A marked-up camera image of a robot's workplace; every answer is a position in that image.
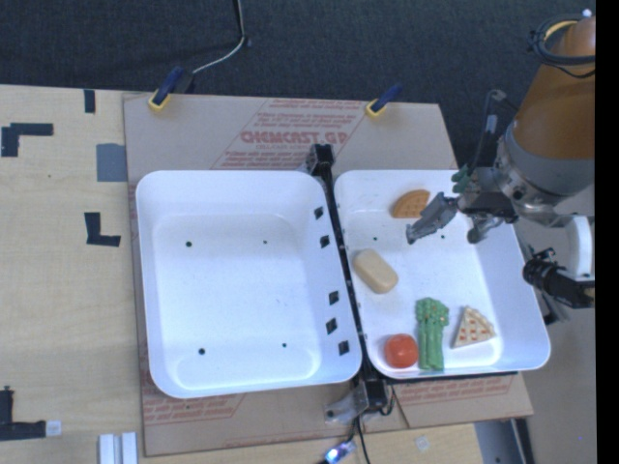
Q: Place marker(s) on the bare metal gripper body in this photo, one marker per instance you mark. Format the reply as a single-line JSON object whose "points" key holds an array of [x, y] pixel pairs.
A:
{"points": [[503, 196]]}

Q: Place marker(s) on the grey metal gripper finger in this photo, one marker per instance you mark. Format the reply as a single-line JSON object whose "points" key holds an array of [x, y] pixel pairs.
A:
{"points": [[430, 220], [479, 232]]}

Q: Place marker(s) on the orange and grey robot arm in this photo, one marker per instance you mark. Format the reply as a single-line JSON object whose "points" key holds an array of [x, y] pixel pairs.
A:
{"points": [[556, 114]]}

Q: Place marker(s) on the orange waffle biscuit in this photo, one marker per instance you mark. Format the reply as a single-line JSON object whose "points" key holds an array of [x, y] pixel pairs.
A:
{"points": [[408, 204]]}

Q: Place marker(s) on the white plastic tray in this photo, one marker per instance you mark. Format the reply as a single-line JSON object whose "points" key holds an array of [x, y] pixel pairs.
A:
{"points": [[445, 278], [232, 283]]}

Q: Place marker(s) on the beige bread roll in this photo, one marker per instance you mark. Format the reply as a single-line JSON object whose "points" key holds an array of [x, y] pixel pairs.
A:
{"points": [[375, 271]]}

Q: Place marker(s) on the beige pizza slice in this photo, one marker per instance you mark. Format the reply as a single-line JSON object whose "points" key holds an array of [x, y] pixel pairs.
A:
{"points": [[471, 329]]}

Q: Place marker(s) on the green asparagus bundle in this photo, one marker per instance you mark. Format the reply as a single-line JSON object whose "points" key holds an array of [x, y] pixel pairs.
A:
{"points": [[430, 331]]}

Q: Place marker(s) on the red tomato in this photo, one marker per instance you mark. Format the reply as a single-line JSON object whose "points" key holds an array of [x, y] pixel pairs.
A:
{"points": [[401, 351]]}

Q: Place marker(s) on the brown cardboard board red print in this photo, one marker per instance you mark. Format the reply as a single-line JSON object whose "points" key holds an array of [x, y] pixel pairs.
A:
{"points": [[193, 128]]}

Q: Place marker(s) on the black cylinder on white bracket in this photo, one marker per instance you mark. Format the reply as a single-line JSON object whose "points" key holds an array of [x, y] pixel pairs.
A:
{"points": [[561, 273]]}

